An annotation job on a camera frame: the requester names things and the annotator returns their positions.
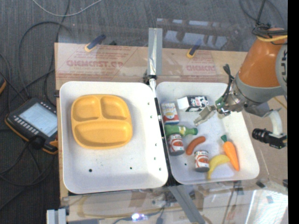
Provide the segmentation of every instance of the yellow banana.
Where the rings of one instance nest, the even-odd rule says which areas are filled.
[[[229,157],[227,157],[224,154],[219,154],[219,155],[216,155],[213,158],[211,158],[211,160],[209,162],[209,164],[210,164],[210,170],[207,173],[207,178],[211,179],[211,174],[212,174],[212,172],[214,171],[214,169],[217,166],[219,166],[219,165],[221,165],[223,163],[227,163],[229,161],[230,161]]]

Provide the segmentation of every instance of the red sausage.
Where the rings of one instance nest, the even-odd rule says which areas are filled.
[[[188,145],[186,149],[186,154],[191,155],[193,153],[194,148],[198,145],[206,141],[206,138],[204,136],[199,136],[195,139],[193,139],[190,144]]]

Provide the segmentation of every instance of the orange tray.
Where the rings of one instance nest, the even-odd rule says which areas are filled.
[[[76,142],[85,148],[121,147],[133,135],[128,106],[115,95],[77,98],[71,107],[71,127]]]

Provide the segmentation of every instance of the red and white can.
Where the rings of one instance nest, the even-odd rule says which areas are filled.
[[[194,152],[195,171],[205,173],[210,170],[208,154],[209,152],[206,150],[199,150]]]
[[[170,155],[177,156],[185,152],[182,136],[179,133],[170,135],[167,142]]]

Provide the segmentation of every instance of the dark floor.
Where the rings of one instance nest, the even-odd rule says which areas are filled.
[[[97,0],[36,0],[54,14],[74,14]],[[0,0],[0,72],[7,85],[0,96],[0,223],[45,223],[48,209],[57,209],[59,176],[57,155],[29,146],[19,162],[9,168],[24,148],[24,142],[4,123],[6,114],[36,97],[56,103],[54,97],[54,42],[88,43],[99,33],[104,44],[147,46],[148,28],[163,28],[164,47],[187,48],[192,38],[187,21],[220,24],[218,41],[209,36],[201,49],[248,51],[255,37],[262,0],[103,0],[73,16],[51,15],[32,0]],[[175,30],[170,23],[179,23]],[[288,0],[267,0],[260,22],[287,29]],[[30,183],[42,173],[41,181]]]

